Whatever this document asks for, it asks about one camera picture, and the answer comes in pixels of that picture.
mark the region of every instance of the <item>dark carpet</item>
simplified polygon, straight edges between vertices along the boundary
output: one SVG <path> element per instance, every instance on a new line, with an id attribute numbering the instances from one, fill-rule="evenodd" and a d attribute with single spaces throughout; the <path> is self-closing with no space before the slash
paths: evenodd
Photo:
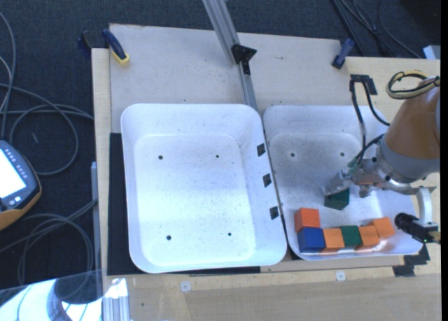
<path id="1" fill-rule="evenodd" d="M 440 45 L 441 0 L 344 0 L 362 17 L 338 13 L 332 0 L 229 0 L 237 31 L 341 42 L 356 39 L 353 56 L 421 57 L 422 48 Z M 109 23 L 212 29 L 201 0 L 0 0 L 0 12 L 9 21 L 17 46 L 14 86 L 39 94 L 54 104 L 76 107 L 93 114 L 90 61 L 80 52 L 77 39 L 87 31 L 90 45 L 104 47 L 101 31 Z M 8 30 L 0 22 L 0 57 L 11 66 Z M 0 83 L 8 72 L 0 64 Z M 6 89 L 0 87 L 0 102 Z M 28 110 L 43 102 L 13 91 L 9 111 Z M 0 289 L 22 283 L 81 273 L 90 268 L 81 234 L 66 225 L 25 243 L 44 217 L 40 213 L 68 216 L 92 199 L 90 166 L 95 161 L 92 120 L 70 115 L 78 135 L 75 160 L 63 168 L 76 151 L 74 133 L 61 115 L 8 114 L 6 139 L 42 173 L 43 195 L 35 207 L 15 224 L 0 231 Z M 51 173 L 63 168 L 60 173 Z M 92 214 L 76 219 L 92 238 Z M 19 269 L 20 260 L 25 262 Z"/>

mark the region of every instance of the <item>black clamp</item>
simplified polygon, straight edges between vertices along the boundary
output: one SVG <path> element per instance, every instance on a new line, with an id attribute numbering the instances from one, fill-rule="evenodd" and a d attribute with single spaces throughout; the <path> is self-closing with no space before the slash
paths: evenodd
<path id="1" fill-rule="evenodd" d="M 245 75 L 250 75 L 251 70 L 249 68 L 249 60 L 252 59 L 257 50 L 241 46 L 240 44 L 234 44 L 232 46 L 232 54 L 235 62 L 243 66 L 243 72 Z"/>

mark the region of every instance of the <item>orange device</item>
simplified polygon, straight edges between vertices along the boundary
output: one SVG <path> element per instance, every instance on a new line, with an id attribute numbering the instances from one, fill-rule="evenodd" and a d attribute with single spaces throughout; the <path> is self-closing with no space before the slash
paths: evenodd
<path id="1" fill-rule="evenodd" d="M 39 179 L 29 162 L 0 140 L 0 230 L 21 218 L 41 197 Z"/>

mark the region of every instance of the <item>screen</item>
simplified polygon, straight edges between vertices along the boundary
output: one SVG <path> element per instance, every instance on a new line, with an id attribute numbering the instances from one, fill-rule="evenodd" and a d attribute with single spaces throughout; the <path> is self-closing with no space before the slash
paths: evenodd
<path id="1" fill-rule="evenodd" d="M 25 183 L 9 162 L 5 152 L 0 150 L 0 198 L 5 198 L 25 187 Z"/>

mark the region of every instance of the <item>toy block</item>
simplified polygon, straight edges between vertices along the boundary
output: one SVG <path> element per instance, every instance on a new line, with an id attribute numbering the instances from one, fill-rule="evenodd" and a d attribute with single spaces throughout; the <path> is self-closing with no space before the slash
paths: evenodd
<path id="1" fill-rule="evenodd" d="M 370 249 L 379 244 L 377 228 L 374 225 L 360 226 L 359 234 L 362 244 L 356 247 L 356 250 Z"/>
<path id="2" fill-rule="evenodd" d="M 342 192 L 331 194 L 325 197 L 323 205 L 332 209 L 341 211 L 349 205 L 350 189 L 343 190 Z"/>
<path id="3" fill-rule="evenodd" d="M 320 252 L 325 247 L 321 228 L 303 227 L 297 235 L 300 252 Z"/>
<path id="4" fill-rule="evenodd" d="M 300 208 L 294 214 L 295 232 L 298 233 L 304 227 L 320 228 L 321 217 L 319 210 L 314 208 Z"/>
<path id="5" fill-rule="evenodd" d="M 325 247 L 321 252 L 337 252 L 345 246 L 341 228 L 326 228 L 322 230 Z"/>
<path id="6" fill-rule="evenodd" d="M 358 225 L 344 225 L 340 227 L 342 238 L 346 248 L 355 248 L 361 245 L 361 235 L 359 234 Z"/>
<path id="7" fill-rule="evenodd" d="M 395 234 L 392 222 L 389 217 L 380 217 L 372 220 L 367 225 L 373 225 L 377 228 L 377 233 L 380 238 L 388 238 Z"/>

